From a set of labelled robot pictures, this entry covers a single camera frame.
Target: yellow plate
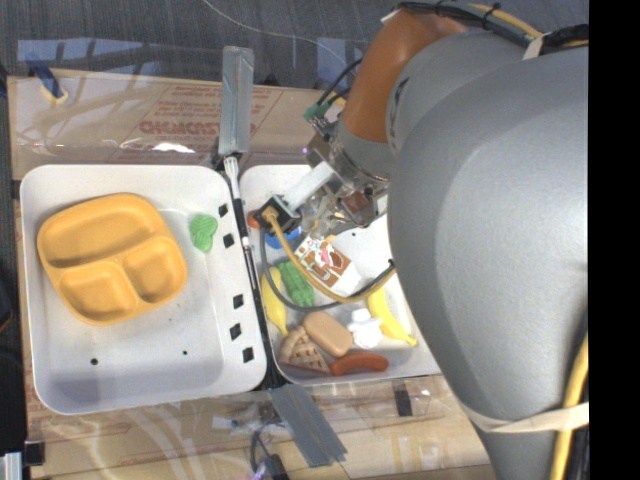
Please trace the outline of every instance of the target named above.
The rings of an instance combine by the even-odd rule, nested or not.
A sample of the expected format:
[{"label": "yellow plate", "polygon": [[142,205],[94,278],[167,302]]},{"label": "yellow plate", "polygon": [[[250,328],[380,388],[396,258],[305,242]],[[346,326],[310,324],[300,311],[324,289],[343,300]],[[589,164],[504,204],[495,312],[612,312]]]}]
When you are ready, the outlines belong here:
[{"label": "yellow plate", "polygon": [[187,264],[158,210],[119,193],[67,208],[47,219],[38,254],[54,288],[80,320],[111,325],[178,295]]}]

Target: yellow banana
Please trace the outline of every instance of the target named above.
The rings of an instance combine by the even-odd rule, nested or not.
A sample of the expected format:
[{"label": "yellow banana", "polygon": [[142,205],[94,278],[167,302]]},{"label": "yellow banana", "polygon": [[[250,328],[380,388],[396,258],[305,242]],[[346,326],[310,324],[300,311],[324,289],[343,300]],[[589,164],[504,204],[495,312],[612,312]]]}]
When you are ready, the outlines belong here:
[{"label": "yellow banana", "polygon": [[409,336],[400,322],[391,314],[389,306],[387,305],[387,299],[384,296],[384,288],[379,288],[373,292],[367,298],[367,305],[369,306],[371,316],[382,320],[382,324],[380,324],[382,334],[388,338],[404,340],[412,347],[416,345],[416,339]]},{"label": "yellow banana", "polygon": [[[280,275],[280,271],[276,267],[271,267],[269,272],[271,273],[273,282],[278,289],[280,289],[282,286],[282,276]],[[280,299],[276,297],[276,294],[273,293],[265,274],[262,274],[260,288],[262,289],[262,304],[267,312],[267,318],[276,324],[278,329],[282,331],[283,336],[286,336],[289,334],[287,331],[287,310]]]}]

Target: toy pie slice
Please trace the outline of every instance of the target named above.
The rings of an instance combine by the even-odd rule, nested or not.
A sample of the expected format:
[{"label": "toy pie slice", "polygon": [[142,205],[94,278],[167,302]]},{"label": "toy pie slice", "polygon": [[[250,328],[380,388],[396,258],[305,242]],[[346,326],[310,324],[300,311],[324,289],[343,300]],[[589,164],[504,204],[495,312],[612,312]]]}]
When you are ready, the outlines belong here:
[{"label": "toy pie slice", "polygon": [[327,362],[316,345],[309,339],[304,327],[298,327],[287,336],[280,349],[279,361],[283,364],[306,368],[321,373],[331,373]]}]

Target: robotic arm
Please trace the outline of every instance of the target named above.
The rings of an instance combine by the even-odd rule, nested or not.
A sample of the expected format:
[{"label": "robotic arm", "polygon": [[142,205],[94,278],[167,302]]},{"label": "robotic arm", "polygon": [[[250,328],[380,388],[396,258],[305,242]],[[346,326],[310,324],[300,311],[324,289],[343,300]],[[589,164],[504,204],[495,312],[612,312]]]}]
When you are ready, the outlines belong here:
[{"label": "robotic arm", "polygon": [[564,471],[557,432],[480,420],[562,407],[586,342],[584,31],[398,0],[338,121],[312,118],[313,170],[263,207],[325,236],[388,215],[409,306],[504,480]]}]

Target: hole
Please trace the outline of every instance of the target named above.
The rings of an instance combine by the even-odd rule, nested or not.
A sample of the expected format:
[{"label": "hole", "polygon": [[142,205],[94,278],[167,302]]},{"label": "hole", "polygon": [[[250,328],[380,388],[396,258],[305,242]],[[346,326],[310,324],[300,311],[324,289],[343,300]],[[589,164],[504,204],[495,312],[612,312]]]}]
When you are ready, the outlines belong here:
[{"label": "hole", "polygon": [[253,348],[249,347],[249,348],[245,348],[242,351],[242,359],[244,363],[248,363],[249,361],[251,361],[253,359]]},{"label": "hole", "polygon": [[224,242],[224,246],[228,249],[229,247],[231,247],[234,244],[233,241],[233,235],[231,233],[224,235],[224,237],[222,238],[223,242]]},{"label": "hole", "polygon": [[242,334],[242,329],[240,328],[240,324],[236,324],[229,329],[229,334],[231,334],[231,340],[235,340],[238,336]]}]

